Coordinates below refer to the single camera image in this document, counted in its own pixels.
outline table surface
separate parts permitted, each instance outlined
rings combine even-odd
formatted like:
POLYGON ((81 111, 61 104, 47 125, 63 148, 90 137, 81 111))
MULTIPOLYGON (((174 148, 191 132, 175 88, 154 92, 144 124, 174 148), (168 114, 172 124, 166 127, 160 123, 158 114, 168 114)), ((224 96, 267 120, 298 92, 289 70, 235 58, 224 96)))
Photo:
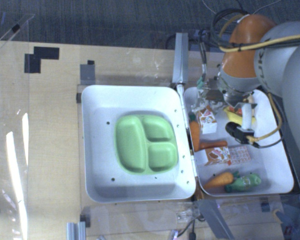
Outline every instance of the table surface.
MULTIPOLYGON (((12 42, 1 51, 0 70, 12 63, 23 69, 24 51, 21 42, 12 42)), ((59 59, 42 59, 41 73, 29 76, 29 157, 27 171, 28 239, 61 240, 66 238, 68 222, 77 223, 82 212, 79 157, 77 87, 80 84, 80 65, 88 60, 95 62, 97 84, 118 85, 169 85, 172 77, 174 51, 125 47, 86 46, 52 43, 29 43, 29 53, 34 47, 57 47, 59 59)), ((208 53, 208 65, 216 72, 221 53, 208 53)), ((200 76, 199 52, 189 52, 189 85, 200 76)), ((0 179, 9 178, 9 171, 0 169, 0 179)), ((0 198, 0 207, 6 207, 0 198)), ((8 215, 0 216, 0 240, 12 239, 7 224, 8 215)), ((215 239, 206 222, 196 224, 197 239, 215 239)), ((105 235, 107 240, 157 239, 166 240, 167 230, 153 232, 105 235)), ((273 221, 259 224, 230 226, 246 239, 283 239, 280 225, 273 221)), ((88 236, 95 240, 98 235, 88 236)), ((184 234, 180 239, 188 239, 184 234)))

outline yellow cable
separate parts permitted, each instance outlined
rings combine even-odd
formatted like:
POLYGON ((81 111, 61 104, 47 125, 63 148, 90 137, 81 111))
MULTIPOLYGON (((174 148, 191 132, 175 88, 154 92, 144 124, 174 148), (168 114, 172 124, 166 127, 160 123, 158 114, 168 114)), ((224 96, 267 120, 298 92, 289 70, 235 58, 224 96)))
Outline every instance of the yellow cable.
POLYGON ((219 46, 219 49, 225 53, 233 53, 233 52, 239 52, 239 51, 247 51, 247 50, 253 50, 253 49, 259 49, 265 46, 270 46, 270 45, 275 45, 278 43, 286 42, 286 41, 293 41, 293 40, 298 40, 300 39, 300 34, 296 35, 290 35, 290 36, 285 36, 269 41, 264 41, 252 45, 247 45, 247 46, 242 46, 242 47, 235 47, 235 48, 225 48, 222 46, 219 46))
POLYGON ((219 33, 219 37, 221 38, 223 33, 226 31, 227 27, 234 21, 239 20, 240 18, 242 18, 244 15, 243 14, 237 14, 235 16, 233 16, 231 19, 229 19, 224 26, 221 28, 221 31, 219 33))
POLYGON ((251 143, 258 142, 258 141, 260 141, 260 140, 263 140, 263 139, 265 139, 265 138, 268 138, 269 136, 271 136, 271 135, 273 135, 274 133, 276 133, 277 131, 279 131, 280 128, 281 128, 281 126, 282 126, 282 118, 281 118, 281 115, 280 115, 280 113, 279 113, 279 111, 278 111, 278 109, 277 109, 277 107, 276 107, 276 105, 275 105, 275 103, 274 103, 274 100, 272 99, 272 95, 271 95, 270 92, 268 92, 267 95, 268 95, 268 98, 269 98, 271 107, 272 107, 272 109, 274 110, 274 112, 275 112, 275 114, 276 114, 276 117, 278 118, 278 125, 277 125, 277 127, 276 127, 273 131, 271 131, 271 132, 269 132, 268 134, 263 135, 263 136, 261 136, 261 137, 246 136, 246 138, 247 138, 251 143))

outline green tube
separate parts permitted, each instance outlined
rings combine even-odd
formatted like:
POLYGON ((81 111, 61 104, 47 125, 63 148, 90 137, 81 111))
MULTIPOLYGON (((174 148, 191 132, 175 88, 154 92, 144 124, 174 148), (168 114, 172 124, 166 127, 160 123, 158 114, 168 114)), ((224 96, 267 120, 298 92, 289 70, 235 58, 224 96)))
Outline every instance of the green tube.
POLYGON ((251 187, 258 186, 261 183, 261 179, 258 174, 251 173, 248 176, 242 176, 237 178, 232 184, 224 186, 224 190, 227 193, 231 192, 243 192, 251 187))

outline green divided tray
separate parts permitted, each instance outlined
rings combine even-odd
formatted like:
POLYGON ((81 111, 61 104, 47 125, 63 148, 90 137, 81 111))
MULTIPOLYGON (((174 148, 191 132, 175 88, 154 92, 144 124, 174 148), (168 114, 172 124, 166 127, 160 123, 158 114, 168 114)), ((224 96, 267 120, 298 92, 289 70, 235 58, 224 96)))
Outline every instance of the green divided tray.
POLYGON ((174 130, 161 116, 123 116, 116 122, 114 139, 117 160, 131 174, 163 173, 178 163, 174 130))

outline gray carpet floor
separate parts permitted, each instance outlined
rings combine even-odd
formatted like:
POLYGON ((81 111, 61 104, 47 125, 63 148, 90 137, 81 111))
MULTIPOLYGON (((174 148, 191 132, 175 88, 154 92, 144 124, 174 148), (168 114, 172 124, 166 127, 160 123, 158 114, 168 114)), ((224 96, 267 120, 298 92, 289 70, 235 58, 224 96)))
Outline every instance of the gray carpet floor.
MULTIPOLYGON (((204 0, 215 12, 236 0, 204 0)), ((239 0, 248 12, 276 0, 239 0)), ((31 42, 164 48, 175 32, 208 28, 214 14, 202 0, 0 0, 0 11, 35 14, 31 42)), ((300 21, 300 0, 259 11, 275 22, 300 21)))

